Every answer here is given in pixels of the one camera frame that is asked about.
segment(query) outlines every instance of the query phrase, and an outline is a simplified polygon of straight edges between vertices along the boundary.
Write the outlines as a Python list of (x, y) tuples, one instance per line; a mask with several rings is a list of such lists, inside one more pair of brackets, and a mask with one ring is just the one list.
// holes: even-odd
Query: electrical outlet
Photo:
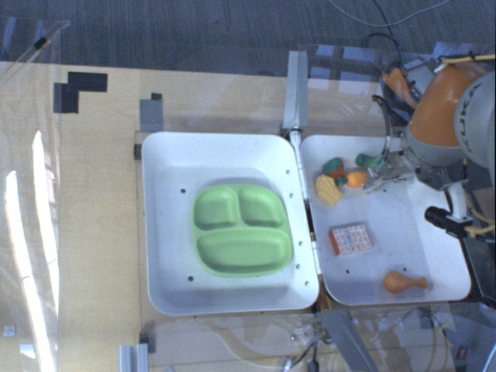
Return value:
[(3, 337), (4, 338), (9, 338), (13, 337), (16, 334), (16, 326), (15, 325), (4, 325), (3, 326)]

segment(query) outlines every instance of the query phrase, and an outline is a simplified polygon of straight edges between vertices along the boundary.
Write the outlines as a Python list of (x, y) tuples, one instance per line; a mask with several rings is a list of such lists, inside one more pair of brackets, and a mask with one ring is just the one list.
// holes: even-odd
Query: green plate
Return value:
[(200, 264), (225, 277), (272, 274), (293, 257), (282, 200), (264, 186), (222, 184), (201, 191), (192, 209)]

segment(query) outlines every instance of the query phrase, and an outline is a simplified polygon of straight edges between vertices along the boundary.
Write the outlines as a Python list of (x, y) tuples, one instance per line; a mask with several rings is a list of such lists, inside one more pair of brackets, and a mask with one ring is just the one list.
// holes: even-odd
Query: small box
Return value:
[(336, 255), (345, 255), (372, 247), (370, 237), (364, 225), (354, 225), (334, 229), (329, 232), (332, 247)]

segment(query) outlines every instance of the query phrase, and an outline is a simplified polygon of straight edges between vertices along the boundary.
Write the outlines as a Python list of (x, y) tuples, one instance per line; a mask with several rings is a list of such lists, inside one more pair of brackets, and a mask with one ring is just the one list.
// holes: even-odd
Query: wooden surface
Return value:
[[(106, 93), (80, 92), (79, 113), (61, 116), (59, 371), (111, 372), (118, 370), (119, 345), (138, 341), (143, 322), (141, 298), (146, 296), (140, 285), (143, 262), (133, 158), (135, 134), (140, 129), (140, 99), (149, 99), (152, 92), (163, 94), (168, 129), (256, 132), (263, 127), (263, 131), (277, 132), (285, 79), (60, 67), (58, 81), (65, 82), (68, 71), (106, 73), (109, 83)], [(358, 93), (346, 92), (346, 86), (353, 88), (352, 84), (313, 83), (308, 94), (311, 122), (316, 127), (331, 123), (338, 133), (382, 134), (381, 114), (370, 102), (374, 86)], [(238, 332), (234, 328), (214, 327), (198, 337), (188, 328), (188, 319), (166, 318), (154, 310), (141, 312), (146, 319), (156, 317), (177, 330), (165, 347), (170, 358), (178, 361), (177, 372), (267, 369), (253, 362), (239, 363), (240, 357), (248, 357), (244, 350), (230, 349), (229, 340), (222, 341), (222, 335), (229, 338)], [(266, 338), (263, 331), (247, 329), (251, 326), (238, 333), (246, 338), (252, 332), (254, 343)], [(415, 347), (410, 358), (428, 361), (432, 340), (426, 342), (425, 332), (415, 332), (422, 346)], [(281, 335), (280, 341), (287, 340)], [(0, 347), (0, 351), (6, 349), (3, 342)], [(290, 347), (290, 351), (297, 355), (301, 347)], [(388, 351), (395, 360), (405, 360), (401, 358), (405, 357), (403, 349), (391, 347)], [(335, 348), (322, 349), (319, 354), (323, 365), (346, 370)], [(437, 347), (435, 354), (433, 362), (443, 365), (444, 348)], [(373, 355), (379, 363), (382, 356), (379, 352)], [(258, 358), (272, 365), (279, 360)], [(159, 365), (152, 370), (162, 371), (167, 361)]]

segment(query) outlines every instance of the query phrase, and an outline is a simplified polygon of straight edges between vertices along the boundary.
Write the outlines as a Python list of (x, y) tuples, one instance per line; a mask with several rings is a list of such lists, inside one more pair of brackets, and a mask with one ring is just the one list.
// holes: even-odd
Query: brown chicken leg toy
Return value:
[(410, 278), (404, 274), (398, 273), (397, 271), (390, 271), (384, 277), (382, 284), (386, 289), (392, 294), (399, 294), (412, 286), (420, 287), (423, 289), (427, 288), (427, 278)]

